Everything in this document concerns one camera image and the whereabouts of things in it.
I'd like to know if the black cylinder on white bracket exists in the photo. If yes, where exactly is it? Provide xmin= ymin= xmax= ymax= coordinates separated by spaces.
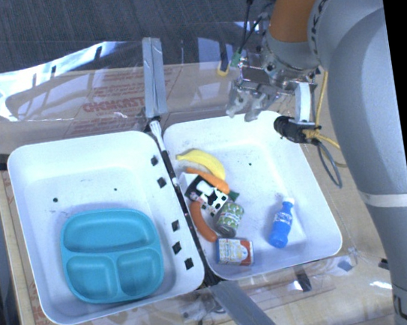
xmin=268 ymin=80 xmax=322 ymax=149

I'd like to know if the brown cardboard board red print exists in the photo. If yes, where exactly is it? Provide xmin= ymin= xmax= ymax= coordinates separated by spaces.
xmin=0 ymin=20 xmax=399 ymax=325

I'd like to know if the white plastic tray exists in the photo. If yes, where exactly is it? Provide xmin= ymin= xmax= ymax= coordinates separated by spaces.
xmin=160 ymin=101 xmax=346 ymax=288
xmin=4 ymin=121 xmax=211 ymax=325

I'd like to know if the white and orange can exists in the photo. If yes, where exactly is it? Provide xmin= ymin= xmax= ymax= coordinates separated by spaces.
xmin=213 ymin=233 xmax=256 ymax=271

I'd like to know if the yellow banana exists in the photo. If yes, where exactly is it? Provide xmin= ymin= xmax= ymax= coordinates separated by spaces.
xmin=174 ymin=144 xmax=227 ymax=187

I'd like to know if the black and white cow carton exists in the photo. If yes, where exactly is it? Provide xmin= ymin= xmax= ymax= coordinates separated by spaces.
xmin=181 ymin=171 xmax=232 ymax=222

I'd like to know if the blue divided plate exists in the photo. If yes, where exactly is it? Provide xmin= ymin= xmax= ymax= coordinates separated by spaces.
xmin=55 ymin=200 xmax=169 ymax=311

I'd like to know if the green labelled can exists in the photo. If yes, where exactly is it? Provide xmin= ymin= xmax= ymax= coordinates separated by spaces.
xmin=211 ymin=198 xmax=249 ymax=241

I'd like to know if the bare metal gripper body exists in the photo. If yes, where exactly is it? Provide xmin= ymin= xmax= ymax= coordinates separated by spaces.
xmin=228 ymin=41 xmax=324 ymax=112

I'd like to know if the orange sausage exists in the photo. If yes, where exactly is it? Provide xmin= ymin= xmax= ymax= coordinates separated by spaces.
xmin=188 ymin=198 xmax=219 ymax=246

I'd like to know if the orange carrot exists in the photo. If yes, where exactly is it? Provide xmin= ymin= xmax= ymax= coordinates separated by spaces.
xmin=184 ymin=161 xmax=231 ymax=200

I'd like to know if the blue plastic bottle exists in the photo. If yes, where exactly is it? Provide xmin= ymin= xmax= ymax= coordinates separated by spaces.
xmin=262 ymin=197 xmax=302 ymax=250

